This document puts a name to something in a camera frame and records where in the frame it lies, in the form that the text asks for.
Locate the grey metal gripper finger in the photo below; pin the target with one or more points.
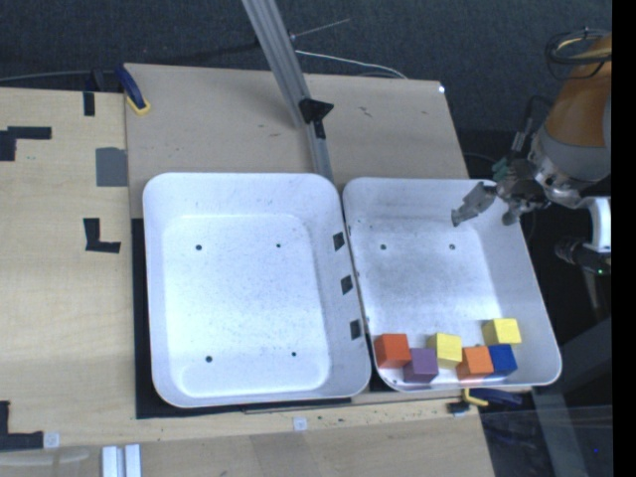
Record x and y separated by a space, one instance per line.
474 206
512 214

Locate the yellow cube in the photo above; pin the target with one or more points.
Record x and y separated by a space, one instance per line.
446 348
502 331

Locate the brown cardboard board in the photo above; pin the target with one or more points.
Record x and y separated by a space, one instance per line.
223 127

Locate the purple cube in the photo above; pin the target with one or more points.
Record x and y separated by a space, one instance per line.
421 366

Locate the white plastic tray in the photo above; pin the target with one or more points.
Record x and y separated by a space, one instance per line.
243 296
427 276

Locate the blue cube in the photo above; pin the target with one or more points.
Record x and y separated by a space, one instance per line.
503 360

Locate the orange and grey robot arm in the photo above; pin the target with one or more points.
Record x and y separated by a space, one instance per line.
579 112

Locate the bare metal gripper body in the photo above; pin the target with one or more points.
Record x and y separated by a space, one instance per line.
522 187

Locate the black cylinder on white bracket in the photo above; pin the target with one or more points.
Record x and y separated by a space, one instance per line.
579 254

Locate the orange cube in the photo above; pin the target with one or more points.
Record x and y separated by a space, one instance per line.
391 350
476 362

